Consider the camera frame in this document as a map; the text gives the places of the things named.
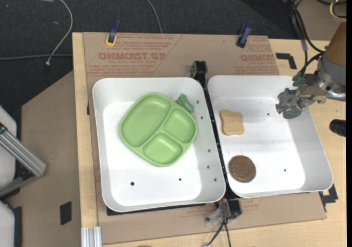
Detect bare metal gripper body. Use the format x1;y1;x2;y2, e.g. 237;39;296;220
296;73;347;104

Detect black block with thin wires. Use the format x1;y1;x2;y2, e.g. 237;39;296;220
204;198;243;227
189;60;208;82

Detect green divided plate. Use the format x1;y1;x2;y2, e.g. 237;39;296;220
118;92;199;168

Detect small printed can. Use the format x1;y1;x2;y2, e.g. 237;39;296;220
282;104;304;120

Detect thin black rod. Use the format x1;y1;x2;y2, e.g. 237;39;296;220
201;79;230;200

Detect brown round biscuit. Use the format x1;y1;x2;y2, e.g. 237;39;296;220
228;155;257;184

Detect brown cardboard board red print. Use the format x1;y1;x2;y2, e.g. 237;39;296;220
82;32;328;244

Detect white plastic tray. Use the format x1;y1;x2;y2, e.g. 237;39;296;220
206;74;334;199
91;76;227;212

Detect beige toy bread slice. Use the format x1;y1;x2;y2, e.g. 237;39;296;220
219;108;245;137

